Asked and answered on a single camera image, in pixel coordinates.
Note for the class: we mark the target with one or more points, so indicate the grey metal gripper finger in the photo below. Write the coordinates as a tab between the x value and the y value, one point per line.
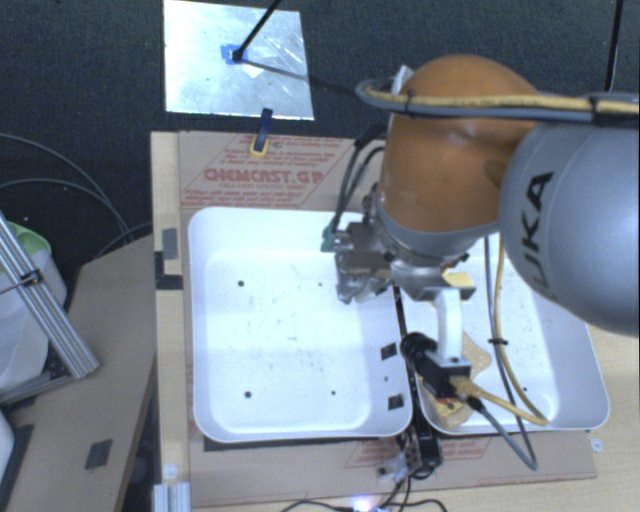
371	287
347	290

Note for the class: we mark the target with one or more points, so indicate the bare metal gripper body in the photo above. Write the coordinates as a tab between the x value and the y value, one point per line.
362	247

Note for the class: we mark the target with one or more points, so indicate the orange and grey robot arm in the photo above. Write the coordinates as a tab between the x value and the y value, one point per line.
450	165

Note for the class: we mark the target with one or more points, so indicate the white plastic tray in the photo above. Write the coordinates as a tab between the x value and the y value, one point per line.
290	325
550	360

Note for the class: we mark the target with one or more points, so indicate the yellow toy food piece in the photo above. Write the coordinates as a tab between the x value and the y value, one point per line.
459	280

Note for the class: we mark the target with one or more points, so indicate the brown cardboard board red print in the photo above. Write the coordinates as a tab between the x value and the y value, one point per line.
280	175

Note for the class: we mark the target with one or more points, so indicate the tan toy bread slice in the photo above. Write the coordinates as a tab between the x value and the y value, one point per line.
477	356

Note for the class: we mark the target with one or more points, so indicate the toy pizza slice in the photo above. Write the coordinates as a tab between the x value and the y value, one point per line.
452	416

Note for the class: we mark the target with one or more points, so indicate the black cylinder on white bracket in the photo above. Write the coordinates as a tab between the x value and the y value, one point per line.
448	325

